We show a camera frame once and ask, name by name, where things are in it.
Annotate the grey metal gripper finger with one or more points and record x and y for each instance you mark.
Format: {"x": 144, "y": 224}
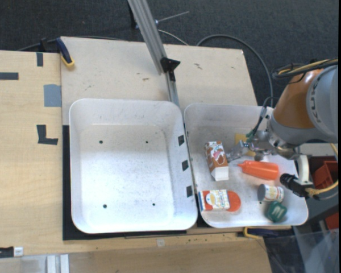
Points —
{"x": 236, "y": 153}
{"x": 243, "y": 144}

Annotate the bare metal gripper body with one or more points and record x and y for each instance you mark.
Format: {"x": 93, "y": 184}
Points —
{"x": 265, "y": 145}

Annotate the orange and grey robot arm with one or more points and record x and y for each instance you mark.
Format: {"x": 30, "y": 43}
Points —
{"x": 298, "y": 109}

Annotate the brown and white carton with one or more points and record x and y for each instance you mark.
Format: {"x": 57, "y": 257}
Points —
{"x": 217, "y": 159}

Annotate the orange plastic bottle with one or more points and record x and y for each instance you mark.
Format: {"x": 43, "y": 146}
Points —
{"x": 261, "y": 169}

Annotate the orange round biscuit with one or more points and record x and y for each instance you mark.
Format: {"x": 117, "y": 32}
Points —
{"x": 235, "y": 201}

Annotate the small white can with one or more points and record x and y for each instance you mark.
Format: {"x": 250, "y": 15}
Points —
{"x": 271, "y": 193}

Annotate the orange and white packet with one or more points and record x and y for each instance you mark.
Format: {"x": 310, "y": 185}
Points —
{"x": 214, "y": 200}

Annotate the white plastic tray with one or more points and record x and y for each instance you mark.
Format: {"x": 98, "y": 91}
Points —
{"x": 244, "y": 209}
{"x": 125, "y": 175}

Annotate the green cube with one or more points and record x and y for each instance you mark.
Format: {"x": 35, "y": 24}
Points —
{"x": 276, "y": 211}

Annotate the black cylinder on white bracket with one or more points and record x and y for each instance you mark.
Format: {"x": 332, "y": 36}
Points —
{"x": 294, "y": 184}

